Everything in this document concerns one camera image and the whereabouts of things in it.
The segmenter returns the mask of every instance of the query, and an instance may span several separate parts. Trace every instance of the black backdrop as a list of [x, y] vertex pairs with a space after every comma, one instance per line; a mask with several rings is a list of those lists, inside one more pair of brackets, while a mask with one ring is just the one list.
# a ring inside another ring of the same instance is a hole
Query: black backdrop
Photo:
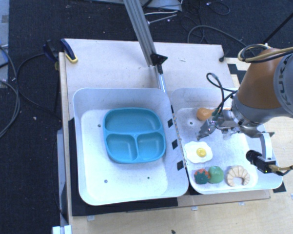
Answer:
[[[157, 11], [145, 9], [145, 13]], [[236, 57], [244, 44], [263, 43], [293, 12], [293, 0], [184, 0], [183, 12], [151, 24], [154, 41], [221, 44]], [[149, 15], [149, 21], [164, 14]], [[84, 0], [10, 0], [9, 54], [18, 67], [61, 38], [137, 40], [124, 5]], [[268, 41], [275, 48], [293, 46], [293, 17]], [[21, 91], [40, 107], [21, 100], [21, 113], [0, 140], [0, 234], [50, 233], [59, 225], [53, 191], [57, 187], [56, 133], [61, 128], [56, 100], [58, 72], [45, 56], [29, 61], [19, 73]], [[0, 89], [0, 130], [13, 113], [15, 97]]]

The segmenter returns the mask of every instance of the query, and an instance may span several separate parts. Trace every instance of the egg white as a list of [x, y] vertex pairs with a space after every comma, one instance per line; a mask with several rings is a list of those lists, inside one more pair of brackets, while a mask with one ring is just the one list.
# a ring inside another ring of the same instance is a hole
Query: egg white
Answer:
[[[196, 151], [198, 148], [204, 148], [206, 150], [205, 157], [200, 157], [197, 155]], [[204, 163], [213, 158], [213, 152], [211, 148], [204, 141], [200, 141], [200, 142], [191, 141], [184, 145], [184, 149], [186, 151], [186, 158], [192, 163]]]

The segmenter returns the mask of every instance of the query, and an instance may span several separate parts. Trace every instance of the egg yolk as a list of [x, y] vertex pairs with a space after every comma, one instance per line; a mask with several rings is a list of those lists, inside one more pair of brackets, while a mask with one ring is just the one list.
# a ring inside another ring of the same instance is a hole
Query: egg yolk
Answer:
[[205, 157], [206, 156], [206, 150], [204, 148], [198, 148], [196, 150], [196, 154], [199, 156], [199, 157]]

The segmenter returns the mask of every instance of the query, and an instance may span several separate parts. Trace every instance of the blue plate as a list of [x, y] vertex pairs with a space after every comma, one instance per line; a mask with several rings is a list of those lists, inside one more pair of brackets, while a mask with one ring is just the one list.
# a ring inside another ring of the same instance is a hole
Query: blue plate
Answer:
[[155, 161], [166, 151], [166, 139], [158, 115], [146, 108], [110, 110], [103, 120], [109, 157], [118, 163]]

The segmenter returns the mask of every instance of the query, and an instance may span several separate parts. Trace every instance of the fried egg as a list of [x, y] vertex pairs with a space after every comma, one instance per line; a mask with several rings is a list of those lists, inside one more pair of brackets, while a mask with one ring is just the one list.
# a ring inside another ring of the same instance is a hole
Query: fried egg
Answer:
[[213, 158], [213, 152], [206, 142], [191, 141], [184, 145], [186, 157], [192, 163], [204, 163]]

